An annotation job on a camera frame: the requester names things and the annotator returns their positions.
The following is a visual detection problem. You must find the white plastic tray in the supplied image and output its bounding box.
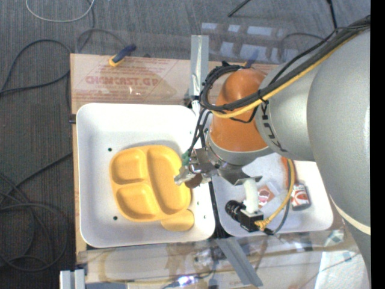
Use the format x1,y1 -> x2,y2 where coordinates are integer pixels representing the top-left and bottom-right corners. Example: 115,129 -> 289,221
75,102 -> 216,249
210,152 -> 334,238

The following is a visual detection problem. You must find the black cylinder on white bracket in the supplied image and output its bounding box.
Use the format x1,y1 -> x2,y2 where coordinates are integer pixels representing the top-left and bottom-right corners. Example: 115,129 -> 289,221
224,178 -> 265,233

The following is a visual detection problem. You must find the brown cardboard board red print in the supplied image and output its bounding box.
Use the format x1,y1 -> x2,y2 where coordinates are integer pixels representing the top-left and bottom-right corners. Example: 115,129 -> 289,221
69,52 -> 340,282

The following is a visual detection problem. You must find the red and white can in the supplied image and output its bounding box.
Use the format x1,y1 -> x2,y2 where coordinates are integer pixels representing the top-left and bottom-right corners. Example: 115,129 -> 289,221
290,182 -> 311,209

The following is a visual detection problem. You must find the brown round biscuit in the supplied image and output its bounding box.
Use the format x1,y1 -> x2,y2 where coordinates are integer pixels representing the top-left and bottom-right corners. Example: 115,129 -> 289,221
184,175 -> 203,190

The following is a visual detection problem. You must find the yellow divided plate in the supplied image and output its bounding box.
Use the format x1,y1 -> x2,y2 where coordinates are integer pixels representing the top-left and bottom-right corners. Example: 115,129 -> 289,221
109,144 -> 193,222

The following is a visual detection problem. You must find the brown and white packet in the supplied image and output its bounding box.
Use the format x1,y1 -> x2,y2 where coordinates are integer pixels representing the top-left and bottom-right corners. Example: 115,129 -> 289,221
257,184 -> 276,209

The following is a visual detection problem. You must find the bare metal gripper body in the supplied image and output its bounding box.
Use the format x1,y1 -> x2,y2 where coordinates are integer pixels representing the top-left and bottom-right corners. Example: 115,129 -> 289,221
188,148 -> 263,187

